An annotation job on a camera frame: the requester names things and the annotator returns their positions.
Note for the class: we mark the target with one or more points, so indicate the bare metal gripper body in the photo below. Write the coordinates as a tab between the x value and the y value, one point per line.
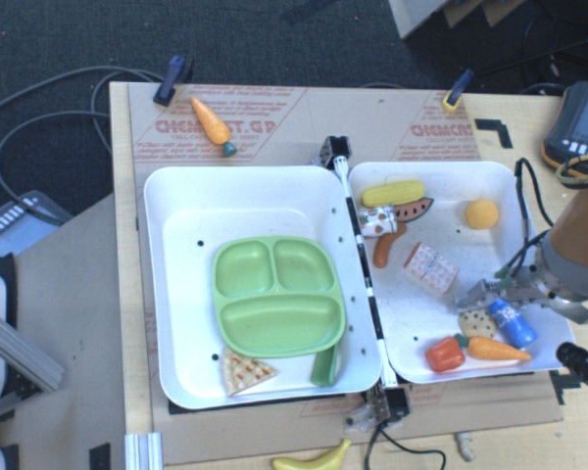
529	287

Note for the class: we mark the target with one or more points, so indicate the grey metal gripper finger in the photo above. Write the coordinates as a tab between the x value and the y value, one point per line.
475	296

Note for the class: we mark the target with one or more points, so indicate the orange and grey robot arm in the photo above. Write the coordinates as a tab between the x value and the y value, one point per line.
573	228

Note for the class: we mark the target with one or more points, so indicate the beige dotted biscuit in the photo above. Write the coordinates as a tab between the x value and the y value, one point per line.
475	323

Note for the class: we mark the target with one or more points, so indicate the blue bottle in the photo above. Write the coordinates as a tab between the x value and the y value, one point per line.
512	323

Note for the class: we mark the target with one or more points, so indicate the orange and white carton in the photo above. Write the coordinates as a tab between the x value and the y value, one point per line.
430	267

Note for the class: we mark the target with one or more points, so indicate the white plastic tray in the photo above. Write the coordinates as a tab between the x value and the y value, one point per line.
421	311
186	282

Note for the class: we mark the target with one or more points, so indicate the orange carrot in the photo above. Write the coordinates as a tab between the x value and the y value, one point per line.
211	123
495	349

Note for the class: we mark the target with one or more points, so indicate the red bell pepper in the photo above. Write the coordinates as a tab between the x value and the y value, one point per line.
444	355

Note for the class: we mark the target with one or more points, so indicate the yellow ball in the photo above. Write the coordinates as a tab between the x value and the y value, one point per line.
481	214

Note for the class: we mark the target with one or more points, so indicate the orange sausage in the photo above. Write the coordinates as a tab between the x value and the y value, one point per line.
384	250

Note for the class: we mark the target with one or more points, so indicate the red watermelon slice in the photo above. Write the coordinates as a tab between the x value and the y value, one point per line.
414	211

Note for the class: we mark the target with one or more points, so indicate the white can with strawberry print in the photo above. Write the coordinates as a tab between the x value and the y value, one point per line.
376	220

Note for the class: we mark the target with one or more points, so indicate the thin black and white rod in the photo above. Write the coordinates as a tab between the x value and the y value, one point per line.
360	243

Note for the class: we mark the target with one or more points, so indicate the yellow corn cob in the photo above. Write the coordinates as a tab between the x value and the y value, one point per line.
393	194

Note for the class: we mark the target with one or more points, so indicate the small white lumpy object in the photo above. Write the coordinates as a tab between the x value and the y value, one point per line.
465	446

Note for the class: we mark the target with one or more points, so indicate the green divided plate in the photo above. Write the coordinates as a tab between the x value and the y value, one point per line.
274	306

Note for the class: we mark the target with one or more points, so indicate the yellow banana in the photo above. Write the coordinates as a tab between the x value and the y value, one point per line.
318	459

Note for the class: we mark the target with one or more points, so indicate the beige pizza slice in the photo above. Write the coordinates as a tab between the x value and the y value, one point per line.
245	372

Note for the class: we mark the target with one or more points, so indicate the brown cardboard board red print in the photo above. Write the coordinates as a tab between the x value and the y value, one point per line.
294	125

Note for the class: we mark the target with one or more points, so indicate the black cylinder on white bracket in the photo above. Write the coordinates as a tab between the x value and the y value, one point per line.
575	358

